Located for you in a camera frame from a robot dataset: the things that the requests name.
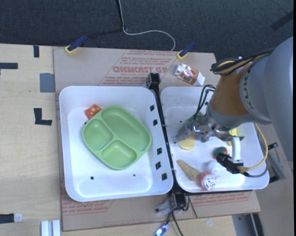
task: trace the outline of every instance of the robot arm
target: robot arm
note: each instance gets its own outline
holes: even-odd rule
[[[293,37],[273,51],[247,59],[224,60],[213,64],[211,70],[221,77],[206,114],[196,112],[174,137],[174,142],[185,139],[192,132],[200,133],[202,142],[211,136],[231,141],[233,136],[229,131],[242,123],[273,123],[287,159],[292,160]],[[204,101],[200,99],[199,107]]]

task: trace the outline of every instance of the orange toy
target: orange toy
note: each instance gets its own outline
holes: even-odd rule
[[[86,109],[85,114],[88,119],[91,119],[100,110],[101,108],[98,105],[93,104],[90,108]]]
[[[216,176],[211,172],[202,172],[198,175],[198,181],[202,188],[211,190],[216,185]]]

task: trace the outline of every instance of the blue led light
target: blue led light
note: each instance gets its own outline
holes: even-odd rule
[[[163,231],[161,228],[159,228],[157,231],[156,231],[156,236],[162,236],[163,235]]]

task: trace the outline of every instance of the green divided plate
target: green divided plate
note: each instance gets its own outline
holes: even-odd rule
[[[149,130],[125,108],[103,108],[83,128],[83,140],[91,152],[114,170],[134,164],[150,147]]]

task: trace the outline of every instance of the white wire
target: white wire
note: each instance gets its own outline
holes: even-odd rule
[[[165,31],[154,29],[154,30],[147,30],[147,31],[144,31],[144,32],[139,32],[139,33],[128,33],[128,32],[126,32],[125,26],[124,26],[124,18],[123,18],[123,12],[122,12],[122,6],[120,4],[120,0],[118,0],[118,4],[119,4],[119,9],[120,9],[120,17],[121,17],[122,24],[123,24],[122,25],[122,29],[123,29],[123,32],[126,35],[135,36],[135,35],[141,35],[141,34],[146,34],[146,33],[151,33],[151,32],[163,33],[163,34],[166,34],[167,36],[169,36],[172,39],[172,41],[173,41],[173,47],[172,47],[171,51],[174,50],[174,48],[176,47],[176,41],[175,41],[175,39],[170,34],[168,34]]]

